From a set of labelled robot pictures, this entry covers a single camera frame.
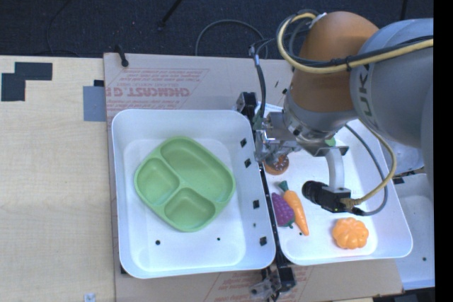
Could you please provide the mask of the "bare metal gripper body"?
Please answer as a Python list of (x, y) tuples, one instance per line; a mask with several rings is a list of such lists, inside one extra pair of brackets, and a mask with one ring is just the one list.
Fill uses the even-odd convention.
[(301, 150), (312, 156), (325, 156), (337, 146), (334, 134), (314, 129), (290, 112), (269, 112), (256, 130), (255, 159), (259, 163), (277, 163)]

